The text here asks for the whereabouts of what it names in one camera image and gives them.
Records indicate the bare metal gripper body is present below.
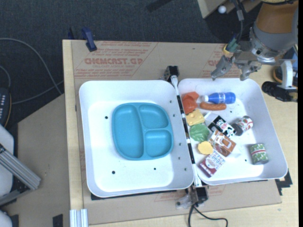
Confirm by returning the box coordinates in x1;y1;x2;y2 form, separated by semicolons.
233;41;277;71

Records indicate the blue plastic bottle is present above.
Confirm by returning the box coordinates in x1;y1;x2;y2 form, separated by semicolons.
201;92;237;105

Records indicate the orange toy sausage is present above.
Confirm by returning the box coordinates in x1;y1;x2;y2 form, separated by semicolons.
199;102;227;111

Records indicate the orange toy pepper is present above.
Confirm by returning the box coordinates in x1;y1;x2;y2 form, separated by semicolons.
181;91;200;115

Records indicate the red and white can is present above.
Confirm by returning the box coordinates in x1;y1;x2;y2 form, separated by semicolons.
233;115;254;137

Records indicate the white plastic tray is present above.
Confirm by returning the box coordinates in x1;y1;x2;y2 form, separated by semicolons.
78;79;195;198
177;78;288;186

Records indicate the yellow toy cheese slice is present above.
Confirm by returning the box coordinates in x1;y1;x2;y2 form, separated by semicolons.
185;109;205;127

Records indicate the black and white milk carton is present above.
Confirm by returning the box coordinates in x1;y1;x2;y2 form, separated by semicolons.
204;112;237;138

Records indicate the green toy lettuce leaf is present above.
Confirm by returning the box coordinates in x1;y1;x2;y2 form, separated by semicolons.
189;123;210;142

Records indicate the thin black and white rod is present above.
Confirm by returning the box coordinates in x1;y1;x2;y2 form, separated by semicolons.
170;75;202;187

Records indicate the orange and white carton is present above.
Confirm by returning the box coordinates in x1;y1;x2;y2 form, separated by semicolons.
208;129;237;157

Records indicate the brown cardboard board red print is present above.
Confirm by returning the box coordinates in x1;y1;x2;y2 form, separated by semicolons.
71;40;283;219

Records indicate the green and white can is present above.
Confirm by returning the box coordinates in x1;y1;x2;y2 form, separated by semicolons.
249;142;269;166

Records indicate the yellow toy biscuit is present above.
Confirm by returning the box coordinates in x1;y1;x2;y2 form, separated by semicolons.
197;141;214;155

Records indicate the red and white packet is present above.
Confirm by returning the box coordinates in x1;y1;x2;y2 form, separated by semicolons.
198;149;226;179

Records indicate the blue divided plate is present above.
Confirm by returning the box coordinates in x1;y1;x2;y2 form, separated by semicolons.
111;102;174;161

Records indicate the black cylinder on white bracket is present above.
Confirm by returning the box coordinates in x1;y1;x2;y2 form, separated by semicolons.
261;59;298;103

